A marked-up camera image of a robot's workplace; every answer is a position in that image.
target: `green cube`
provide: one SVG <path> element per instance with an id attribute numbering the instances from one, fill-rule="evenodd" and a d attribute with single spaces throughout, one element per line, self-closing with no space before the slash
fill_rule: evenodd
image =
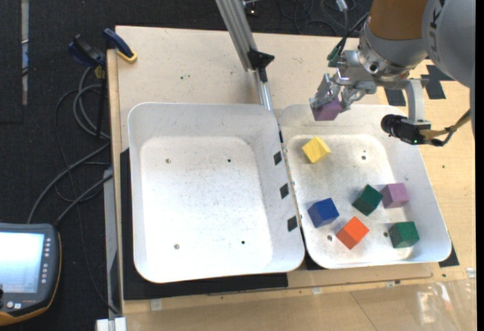
<path id="1" fill-rule="evenodd" d="M 388 232 L 394 248 L 413 246 L 420 239 L 413 221 L 398 222 Z"/>
<path id="2" fill-rule="evenodd" d="M 382 193 L 367 184 L 358 199 L 353 203 L 353 207 L 357 208 L 364 215 L 370 215 L 378 207 L 378 203 L 380 203 L 382 198 Z"/>

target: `black floor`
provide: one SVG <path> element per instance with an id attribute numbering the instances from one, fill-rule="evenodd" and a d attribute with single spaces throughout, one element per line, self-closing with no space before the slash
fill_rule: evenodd
<path id="1" fill-rule="evenodd" d="M 349 25 L 371 6 L 372 0 L 346 0 Z M 103 29 L 115 25 L 165 26 L 191 29 L 225 29 L 214 0 L 29 0 L 29 94 L 22 122 L 0 124 L 0 221 L 24 223 L 39 194 L 65 168 L 55 133 L 55 110 L 63 94 L 77 89 L 84 67 L 69 56 L 67 46 L 76 34 L 103 49 Z M 342 36 L 343 16 L 331 0 L 266 0 L 257 7 L 259 16 L 249 17 L 254 32 L 317 36 Z M 89 83 L 96 83 L 89 76 Z M 99 141 L 82 131 L 73 119 L 74 94 L 59 106 L 58 134 L 68 163 L 100 147 Z M 86 97 L 95 118 L 98 96 Z M 104 130 L 108 131 L 107 116 Z M 110 161 L 109 150 L 73 173 L 76 195 L 101 179 Z M 69 177 L 59 193 L 73 198 Z M 42 201 L 33 222 L 51 222 L 66 208 L 52 190 Z M 60 287 L 51 308 L 7 330 L 88 331 L 97 319 L 107 318 L 107 307 L 95 291 L 106 296 L 104 206 L 102 193 L 82 203 L 60 226 L 63 267 Z"/>

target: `cube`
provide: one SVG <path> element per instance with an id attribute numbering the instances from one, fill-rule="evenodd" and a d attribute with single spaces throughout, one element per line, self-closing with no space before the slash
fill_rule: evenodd
<path id="1" fill-rule="evenodd" d="M 308 213 L 315 227 L 330 224 L 340 216 L 331 198 L 313 203 Z"/>
<path id="2" fill-rule="evenodd" d="M 311 110 L 312 110 L 312 115 L 315 118 L 315 121 L 323 122 L 323 121 L 335 120 L 336 117 L 343 110 L 343 106 L 341 105 L 341 101 L 337 97 L 333 101 L 323 105 L 322 107 L 319 107 L 316 109 L 311 107 Z"/>
<path id="3" fill-rule="evenodd" d="M 409 201 L 407 188 L 403 183 L 391 183 L 386 185 L 381 191 L 382 202 L 385 209 L 402 207 Z"/>
<path id="4" fill-rule="evenodd" d="M 370 231 L 358 218 L 351 218 L 348 223 L 337 233 L 336 237 L 348 249 L 353 249 L 364 236 Z"/>
<path id="5" fill-rule="evenodd" d="M 368 216 L 378 207 L 382 198 L 383 195 L 378 190 L 375 190 L 367 184 L 352 205 L 364 215 Z"/>
<path id="6" fill-rule="evenodd" d="M 311 163 L 317 163 L 331 153 L 331 149 L 320 137 L 315 137 L 302 146 Z"/>
<path id="7" fill-rule="evenodd" d="M 394 248 L 408 248 L 420 239 L 413 221 L 397 222 L 388 230 L 388 233 Z"/>

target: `robotic arm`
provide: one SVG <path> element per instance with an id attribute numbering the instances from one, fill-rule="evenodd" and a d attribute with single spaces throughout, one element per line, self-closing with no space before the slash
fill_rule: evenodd
<path id="1" fill-rule="evenodd" d="M 474 119 L 476 0 L 374 0 L 361 31 L 358 49 L 339 43 L 328 55 L 333 76 L 324 74 L 310 99 L 315 120 L 334 119 L 377 86 L 404 89 L 408 118 L 388 115 L 382 128 L 409 144 L 442 145 L 435 139 Z M 424 118 L 424 83 L 409 79 L 426 56 L 446 75 L 470 88 L 470 112 L 445 131 L 431 131 Z"/>

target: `purple cube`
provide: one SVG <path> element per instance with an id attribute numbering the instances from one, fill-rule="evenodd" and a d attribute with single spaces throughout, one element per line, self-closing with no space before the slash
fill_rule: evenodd
<path id="1" fill-rule="evenodd" d="M 313 203 L 308 213 L 315 227 L 330 224 L 340 216 L 331 198 Z"/>
<path id="2" fill-rule="evenodd" d="M 335 120 L 338 114 L 343 110 L 341 101 L 335 98 L 330 103 L 327 103 L 319 108 L 312 108 L 312 115 L 315 117 L 316 122 Z"/>
<path id="3" fill-rule="evenodd" d="M 385 209 L 402 207 L 409 200 L 407 188 L 403 183 L 388 184 L 380 192 L 383 194 L 382 202 Z"/>

